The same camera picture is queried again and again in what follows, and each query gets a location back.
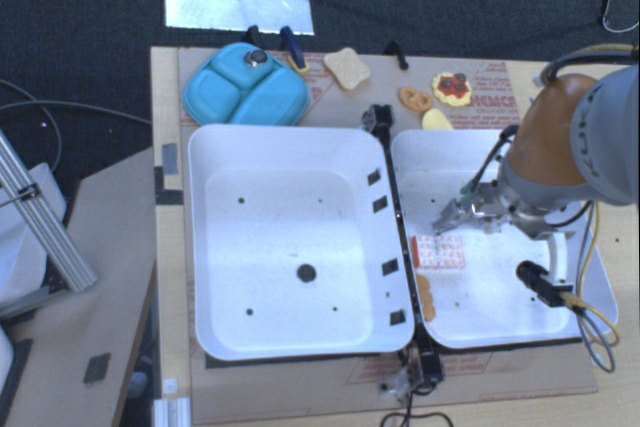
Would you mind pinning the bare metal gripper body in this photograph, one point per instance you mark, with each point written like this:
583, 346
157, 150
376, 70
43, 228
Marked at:
515, 210

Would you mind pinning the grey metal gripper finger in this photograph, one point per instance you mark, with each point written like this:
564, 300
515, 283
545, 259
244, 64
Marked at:
446, 217
464, 218

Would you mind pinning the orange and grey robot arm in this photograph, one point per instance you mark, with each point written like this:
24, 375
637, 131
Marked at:
595, 135

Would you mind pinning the red and white packet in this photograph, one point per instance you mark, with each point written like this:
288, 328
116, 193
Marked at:
450, 257

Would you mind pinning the thin black rod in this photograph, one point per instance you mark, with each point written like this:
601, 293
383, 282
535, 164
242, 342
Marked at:
402, 225

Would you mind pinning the orange toy sausage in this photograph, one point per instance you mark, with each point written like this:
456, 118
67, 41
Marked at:
426, 297

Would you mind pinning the white plastic tray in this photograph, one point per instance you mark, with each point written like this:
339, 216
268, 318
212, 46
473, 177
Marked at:
500, 295
280, 240

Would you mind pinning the yellow oval toy piece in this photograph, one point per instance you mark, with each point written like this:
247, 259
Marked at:
436, 120

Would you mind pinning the orange toy pretzel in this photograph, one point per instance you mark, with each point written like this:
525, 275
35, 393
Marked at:
416, 100

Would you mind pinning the black round disc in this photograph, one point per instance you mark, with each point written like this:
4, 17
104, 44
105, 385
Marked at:
306, 273

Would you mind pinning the pale toy bread slice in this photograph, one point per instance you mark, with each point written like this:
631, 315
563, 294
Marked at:
347, 69

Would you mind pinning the brown cardboard board red print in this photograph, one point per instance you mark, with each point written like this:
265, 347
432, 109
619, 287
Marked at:
350, 390

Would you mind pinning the blue divided plate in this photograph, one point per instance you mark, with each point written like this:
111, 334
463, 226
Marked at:
260, 97

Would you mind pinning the black cylinder on white bracket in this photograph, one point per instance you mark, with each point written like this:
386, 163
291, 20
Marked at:
542, 284

